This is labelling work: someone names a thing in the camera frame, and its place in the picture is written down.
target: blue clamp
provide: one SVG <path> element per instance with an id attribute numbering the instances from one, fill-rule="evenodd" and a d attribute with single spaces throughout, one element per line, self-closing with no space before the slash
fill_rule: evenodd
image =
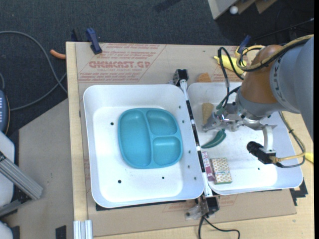
<path id="1" fill-rule="evenodd" d="M 98 42 L 98 39 L 96 38 L 96 33 L 95 33 L 94 29 L 88 28 L 86 30 L 86 36 L 87 36 L 89 42 L 92 43 L 91 49 L 93 50 L 94 54 L 102 53 L 102 49 L 99 46 L 99 42 Z"/>

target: white tray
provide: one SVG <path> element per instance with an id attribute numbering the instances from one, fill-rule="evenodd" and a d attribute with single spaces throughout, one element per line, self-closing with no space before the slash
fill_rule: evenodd
<path id="1" fill-rule="evenodd" d="M 238 87 L 240 83 L 231 83 L 230 89 Z M 204 132 L 202 130 L 201 105 L 210 102 L 216 107 L 226 95 L 224 83 L 194 83 L 188 88 L 188 95 L 192 107 L 194 120 L 197 127 L 199 142 L 201 145 L 213 139 L 218 130 Z M 229 103 L 235 101 L 236 94 L 229 98 Z M 268 119 L 263 119 L 262 124 L 277 125 L 273 129 L 273 148 L 278 157 L 295 155 L 294 148 L 287 129 L 278 113 L 272 114 Z M 203 149 L 207 151 L 209 158 L 228 159 L 228 165 L 232 176 L 232 183 L 215 185 L 209 182 L 213 191 L 220 195 L 237 193 L 276 190 L 298 187 L 303 181 L 300 167 L 279 168 L 275 165 L 264 165 L 255 156 L 247 151 L 247 143 L 255 141 L 263 145 L 262 131 L 255 131 L 248 127 L 240 127 L 236 132 L 225 131 L 227 137 L 219 145 Z M 297 164 L 297 159 L 283 161 L 285 165 Z"/>
<path id="2" fill-rule="evenodd" d="M 94 85 L 83 96 L 92 195 L 105 208 L 195 199 L 204 182 L 182 90 L 174 85 Z M 172 113 L 181 132 L 181 160 L 169 167 L 136 169 L 123 160 L 117 121 L 133 108 Z"/>

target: green object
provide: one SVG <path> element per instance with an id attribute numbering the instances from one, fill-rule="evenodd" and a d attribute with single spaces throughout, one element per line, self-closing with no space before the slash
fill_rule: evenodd
<path id="1" fill-rule="evenodd" d="M 208 143 L 204 144 L 202 148 L 208 149 L 208 148 L 215 147 L 218 144 L 220 144 L 225 138 L 226 138 L 226 133 L 225 133 L 225 129 L 223 128 L 220 131 L 218 131 L 218 133 L 216 134 L 216 136 L 214 137 L 212 141 L 209 141 Z"/>

